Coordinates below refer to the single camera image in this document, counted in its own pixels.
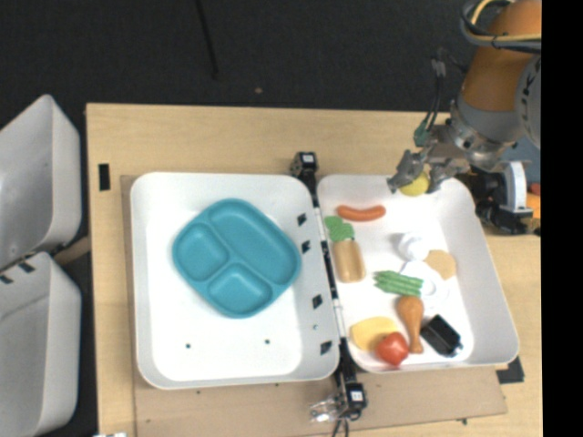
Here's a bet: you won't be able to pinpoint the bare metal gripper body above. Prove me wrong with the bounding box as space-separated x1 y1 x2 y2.
424 122 503 172

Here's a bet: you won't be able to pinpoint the yellow lemon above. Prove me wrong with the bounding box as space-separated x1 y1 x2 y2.
399 170 432 198

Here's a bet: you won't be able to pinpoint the orange sausage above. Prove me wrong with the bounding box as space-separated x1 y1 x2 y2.
336 204 388 223

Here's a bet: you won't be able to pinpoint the white plastic tray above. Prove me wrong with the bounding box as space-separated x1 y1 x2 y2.
129 170 341 391
315 173 521 375

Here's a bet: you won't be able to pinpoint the green lettuce leaf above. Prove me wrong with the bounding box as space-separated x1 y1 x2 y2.
323 215 356 243

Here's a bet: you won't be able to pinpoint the tan biscuit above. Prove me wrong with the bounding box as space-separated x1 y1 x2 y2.
424 249 458 281

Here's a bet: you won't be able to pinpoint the tan bread bun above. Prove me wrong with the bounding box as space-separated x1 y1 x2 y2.
332 239 367 284

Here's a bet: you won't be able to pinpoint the white fried egg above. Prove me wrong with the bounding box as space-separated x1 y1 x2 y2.
399 259 451 310

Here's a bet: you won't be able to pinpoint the green beans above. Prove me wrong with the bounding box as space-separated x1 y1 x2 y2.
373 269 425 298

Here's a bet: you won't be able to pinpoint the brown chicken drumstick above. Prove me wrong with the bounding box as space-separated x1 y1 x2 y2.
394 294 426 355

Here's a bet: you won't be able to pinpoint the black box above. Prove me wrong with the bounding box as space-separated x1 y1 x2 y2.
419 313 465 359

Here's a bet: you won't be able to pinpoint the yellow cheese wedge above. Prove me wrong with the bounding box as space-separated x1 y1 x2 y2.
349 316 398 354

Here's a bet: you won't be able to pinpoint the red tomato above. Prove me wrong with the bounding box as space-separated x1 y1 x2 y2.
374 331 411 368

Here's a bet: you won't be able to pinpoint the blue divided plate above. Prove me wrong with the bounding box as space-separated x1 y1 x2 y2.
171 198 303 320

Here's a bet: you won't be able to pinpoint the white plastic bin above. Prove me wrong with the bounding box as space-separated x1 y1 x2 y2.
0 93 84 270
0 250 84 437

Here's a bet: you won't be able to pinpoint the black cylinder on white bracket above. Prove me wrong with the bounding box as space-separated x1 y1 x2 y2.
472 159 541 236

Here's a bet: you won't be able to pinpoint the black block with thin wires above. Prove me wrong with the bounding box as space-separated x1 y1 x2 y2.
290 150 320 178
335 381 368 421

